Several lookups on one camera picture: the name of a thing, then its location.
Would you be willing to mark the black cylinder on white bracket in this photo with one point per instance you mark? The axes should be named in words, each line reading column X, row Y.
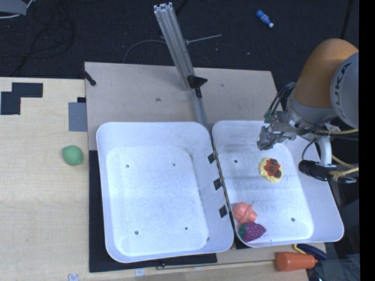
column 315, row 168

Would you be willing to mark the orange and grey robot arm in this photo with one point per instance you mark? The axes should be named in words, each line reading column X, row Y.
column 319, row 75

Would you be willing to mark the blue bottle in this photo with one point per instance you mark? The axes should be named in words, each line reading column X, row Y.
column 263, row 17

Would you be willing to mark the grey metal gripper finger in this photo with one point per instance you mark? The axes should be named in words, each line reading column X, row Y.
column 271, row 143
column 262, row 139

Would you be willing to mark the orange pink toy food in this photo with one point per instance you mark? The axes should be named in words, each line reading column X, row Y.
column 244, row 212

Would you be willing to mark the green lime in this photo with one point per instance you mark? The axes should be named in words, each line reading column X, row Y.
column 72, row 155

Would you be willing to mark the purple grapes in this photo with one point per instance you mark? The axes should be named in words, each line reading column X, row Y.
column 253, row 231

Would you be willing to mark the yellow spaghetti with meatballs toy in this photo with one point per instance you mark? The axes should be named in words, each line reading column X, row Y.
column 271, row 170

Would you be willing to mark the white plastic tray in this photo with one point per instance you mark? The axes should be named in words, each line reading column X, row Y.
column 281, row 203
column 158, row 198

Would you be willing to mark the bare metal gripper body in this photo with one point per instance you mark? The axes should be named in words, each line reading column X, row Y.
column 282, row 127

